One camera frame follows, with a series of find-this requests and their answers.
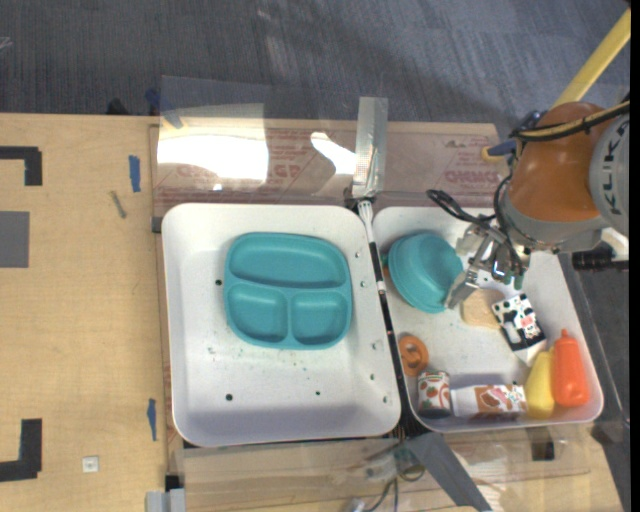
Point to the blue bowl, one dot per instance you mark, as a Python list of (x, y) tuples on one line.
[(422, 272)]

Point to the orange doughnut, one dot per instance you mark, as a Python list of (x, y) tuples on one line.
[(412, 357)]

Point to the strawberry print can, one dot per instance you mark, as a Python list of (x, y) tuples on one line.
[(434, 392)]

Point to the orange bottle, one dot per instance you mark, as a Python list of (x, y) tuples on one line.
[(570, 372)]

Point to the cow print milk carton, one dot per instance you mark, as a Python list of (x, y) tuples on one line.
[(522, 320)]

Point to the white plastic tray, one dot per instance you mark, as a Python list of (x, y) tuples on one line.
[(465, 350), (280, 390)]

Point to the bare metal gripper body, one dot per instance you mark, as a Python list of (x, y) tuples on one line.
[(492, 245)]

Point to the blue divided plate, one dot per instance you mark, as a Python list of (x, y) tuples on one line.
[(287, 260)]

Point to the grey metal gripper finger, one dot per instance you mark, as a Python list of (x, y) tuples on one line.
[(464, 287)]

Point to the black cylinder on white bracket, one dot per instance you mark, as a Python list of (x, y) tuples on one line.
[(595, 257)]

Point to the tan bread slice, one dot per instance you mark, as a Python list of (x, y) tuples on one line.
[(479, 310)]

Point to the yellow bottle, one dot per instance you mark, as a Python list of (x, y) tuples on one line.
[(540, 390)]

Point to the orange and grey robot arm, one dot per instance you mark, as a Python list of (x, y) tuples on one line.
[(555, 175)]

